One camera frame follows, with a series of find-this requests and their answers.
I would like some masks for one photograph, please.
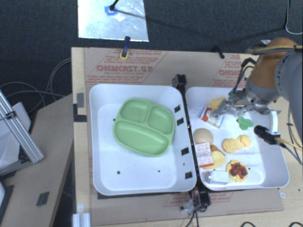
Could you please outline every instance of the white tray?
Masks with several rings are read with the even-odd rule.
[[[224,120],[220,128],[216,128],[199,119],[204,106],[209,106],[212,99],[227,97],[231,89],[214,87],[192,87],[186,93],[187,106],[192,132],[198,128],[208,129],[213,137],[213,144],[217,146],[226,157],[226,164],[232,160],[242,162],[248,170],[248,178],[237,183],[232,180],[227,184],[210,184],[207,178],[210,170],[200,169],[200,176],[203,184],[214,191],[240,190],[251,188],[273,188],[283,187],[289,182],[289,172],[282,153],[282,149],[277,145],[269,145],[254,133],[254,127],[261,125],[271,131],[277,131],[276,113],[270,115],[260,115],[257,112],[244,114],[244,118],[250,119],[254,127],[242,130],[236,122],[237,114],[235,109],[224,115]],[[227,138],[236,139],[239,135],[246,134],[251,139],[250,148],[242,148],[234,153],[226,153],[222,148],[222,142]],[[225,171],[226,164],[216,168],[216,171]]]
[[[138,97],[169,109],[176,121],[168,151],[148,157],[120,146],[113,137],[114,118],[122,104]],[[196,172],[181,94],[169,86],[99,84],[89,94],[92,128],[93,182],[104,195],[186,192],[196,184]],[[175,107],[181,110],[175,113]],[[188,148],[182,155],[181,150]]]

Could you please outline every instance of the silver sheet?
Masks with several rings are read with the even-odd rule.
[[[148,42],[143,0],[120,0],[112,12],[114,1],[78,0],[79,37]]]

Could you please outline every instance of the green plate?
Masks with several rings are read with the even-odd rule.
[[[143,155],[158,157],[169,148],[175,131],[174,115],[153,102],[131,98],[115,119],[113,135],[122,146]]]

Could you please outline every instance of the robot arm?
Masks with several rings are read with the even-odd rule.
[[[267,47],[294,46],[295,42],[277,38]],[[283,96],[289,101],[299,136],[302,140],[302,47],[297,52],[270,52],[260,55],[246,87],[236,90],[214,112],[222,114],[235,107],[240,113],[255,110],[268,114],[268,104]]]

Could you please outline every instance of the blue and yellow clamp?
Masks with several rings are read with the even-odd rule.
[[[122,59],[124,61],[126,61],[128,58],[128,47],[129,47],[130,41],[131,41],[131,38],[128,36],[125,36],[123,50],[120,53],[120,59]]]

